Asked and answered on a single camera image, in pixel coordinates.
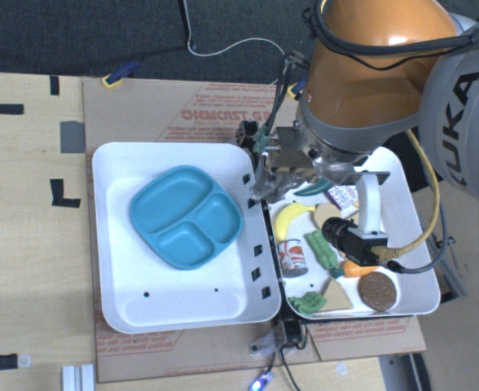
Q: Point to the beige heart biscuit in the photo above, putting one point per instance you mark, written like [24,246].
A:
[327,214]

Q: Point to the brown cardboard board red print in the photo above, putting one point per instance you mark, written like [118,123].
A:
[133,108]

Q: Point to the red and white can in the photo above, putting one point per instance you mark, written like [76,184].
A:
[293,259]

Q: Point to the black cylinder on white bracket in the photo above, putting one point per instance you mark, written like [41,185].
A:
[355,240]

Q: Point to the dark green pepper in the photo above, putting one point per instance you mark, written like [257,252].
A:
[315,188]

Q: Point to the blue divided plate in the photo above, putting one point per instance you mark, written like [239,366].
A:
[182,214]

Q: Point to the orange carrot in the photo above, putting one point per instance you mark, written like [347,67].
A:
[355,270]

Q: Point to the brown round biscuit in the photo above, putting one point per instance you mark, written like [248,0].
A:
[377,291]

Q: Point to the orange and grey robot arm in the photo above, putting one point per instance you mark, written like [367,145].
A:
[370,67]

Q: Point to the white plastic tray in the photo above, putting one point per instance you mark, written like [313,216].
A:
[141,295]
[406,267]

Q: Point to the white packet with coloured print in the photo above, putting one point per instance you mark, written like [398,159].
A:
[342,197]

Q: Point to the green broccoli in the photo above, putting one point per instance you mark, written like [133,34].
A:
[308,303]

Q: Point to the beige triangular bread slice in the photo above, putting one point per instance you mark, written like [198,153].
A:
[338,297]

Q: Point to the light green bean bundle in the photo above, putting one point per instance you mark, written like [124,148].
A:
[323,249]

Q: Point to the yellow banana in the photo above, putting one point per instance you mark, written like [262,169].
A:
[285,220]

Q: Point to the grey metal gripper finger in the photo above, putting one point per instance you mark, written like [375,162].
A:
[279,190]
[260,185]

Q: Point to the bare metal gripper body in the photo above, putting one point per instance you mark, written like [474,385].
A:
[294,153]

